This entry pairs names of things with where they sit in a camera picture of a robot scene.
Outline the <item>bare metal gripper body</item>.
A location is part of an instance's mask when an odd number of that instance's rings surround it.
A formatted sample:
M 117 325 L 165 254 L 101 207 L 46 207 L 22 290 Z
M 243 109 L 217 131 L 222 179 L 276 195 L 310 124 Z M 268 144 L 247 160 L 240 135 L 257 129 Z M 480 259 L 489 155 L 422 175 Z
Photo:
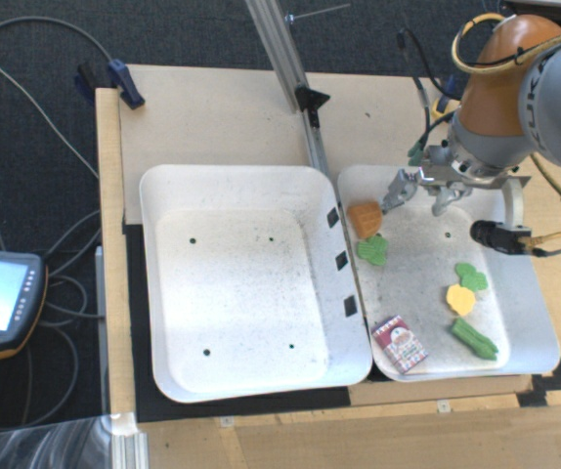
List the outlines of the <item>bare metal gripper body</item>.
M 499 189 L 509 178 L 506 171 L 484 166 L 477 159 L 456 160 L 449 147 L 429 146 L 417 169 L 417 184 L 449 190 Z

